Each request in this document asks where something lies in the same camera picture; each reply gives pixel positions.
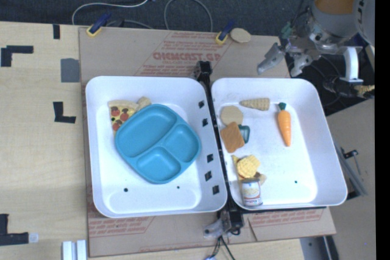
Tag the orange toy bread slice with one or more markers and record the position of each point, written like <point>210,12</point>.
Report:
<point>232,137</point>

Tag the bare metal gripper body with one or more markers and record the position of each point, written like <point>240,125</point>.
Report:
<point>307,41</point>

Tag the small can with white label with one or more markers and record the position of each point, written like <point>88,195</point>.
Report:
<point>251,193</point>

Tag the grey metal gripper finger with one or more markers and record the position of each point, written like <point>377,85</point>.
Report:
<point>271,60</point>
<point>300,65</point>

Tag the teal toy pepper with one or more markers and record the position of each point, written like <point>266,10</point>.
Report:
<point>245,132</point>

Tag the toy pizza slice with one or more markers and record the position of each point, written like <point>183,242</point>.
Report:
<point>120,112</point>

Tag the beige toy bread piece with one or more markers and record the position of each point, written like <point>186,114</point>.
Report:
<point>143,102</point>

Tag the yellow toy corn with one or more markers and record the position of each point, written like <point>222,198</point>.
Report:
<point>248,166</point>

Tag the brown cardboard board, red print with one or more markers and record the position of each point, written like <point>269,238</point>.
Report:
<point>122,51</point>

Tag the round tan biscuit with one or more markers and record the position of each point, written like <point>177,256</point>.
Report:
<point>231,114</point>
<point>240,35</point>

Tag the white plastic tray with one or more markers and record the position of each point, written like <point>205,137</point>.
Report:
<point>103,167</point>
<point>304,167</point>

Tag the tan toy food piece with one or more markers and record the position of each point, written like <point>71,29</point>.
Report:
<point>261,178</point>

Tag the beige toy ice cream cone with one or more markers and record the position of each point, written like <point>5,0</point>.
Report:
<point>257,103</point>

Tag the black cylinder on white bracket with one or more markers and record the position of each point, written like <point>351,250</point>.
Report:
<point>352,65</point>

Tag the orange toy carrot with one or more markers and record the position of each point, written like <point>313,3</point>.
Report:
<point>285,128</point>

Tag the blue divided plate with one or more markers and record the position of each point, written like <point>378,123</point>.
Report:
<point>155,143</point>

